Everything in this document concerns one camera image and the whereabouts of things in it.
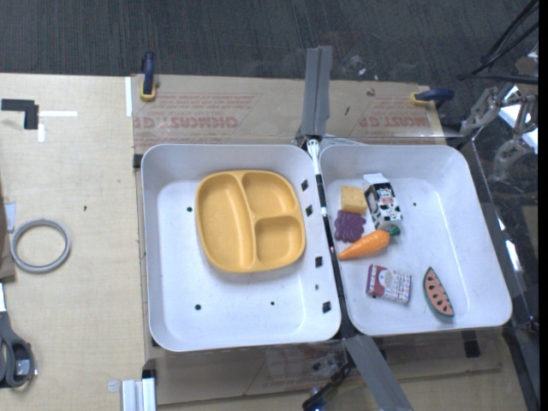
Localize brown cardboard board red print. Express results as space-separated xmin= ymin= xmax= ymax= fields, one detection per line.
xmin=129 ymin=73 xmax=503 ymax=406

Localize white cow print milk carton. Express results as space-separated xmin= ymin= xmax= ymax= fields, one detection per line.
xmin=362 ymin=172 xmax=404 ymax=230

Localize yellow divided plate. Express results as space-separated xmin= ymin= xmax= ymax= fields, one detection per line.
xmin=194 ymin=169 xmax=307 ymax=274

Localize white plastic tray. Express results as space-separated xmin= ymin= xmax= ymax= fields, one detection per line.
xmin=140 ymin=143 xmax=343 ymax=353
xmin=318 ymin=143 xmax=514 ymax=338

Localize grey tape roll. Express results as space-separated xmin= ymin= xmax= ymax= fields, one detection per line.
xmin=10 ymin=217 xmax=72 ymax=274

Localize purple grapes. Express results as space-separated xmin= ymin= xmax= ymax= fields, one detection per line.
xmin=333 ymin=209 xmax=367 ymax=244

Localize grey handled scissors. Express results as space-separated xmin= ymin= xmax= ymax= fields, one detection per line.
xmin=0 ymin=280 xmax=36 ymax=389

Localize orange carrot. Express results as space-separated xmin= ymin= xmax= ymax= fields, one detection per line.
xmin=337 ymin=223 xmax=402 ymax=261

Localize watermelon slice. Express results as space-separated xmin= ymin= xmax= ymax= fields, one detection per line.
xmin=422 ymin=265 xmax=456 ymax=319

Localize red and white packet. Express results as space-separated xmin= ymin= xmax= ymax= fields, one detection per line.
xmin=365 ymin=264 xmax=413 ymax=305

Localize yellow cheese wedge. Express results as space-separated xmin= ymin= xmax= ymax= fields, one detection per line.
xmin=339 ymin=185 xmax=369 ymax=216

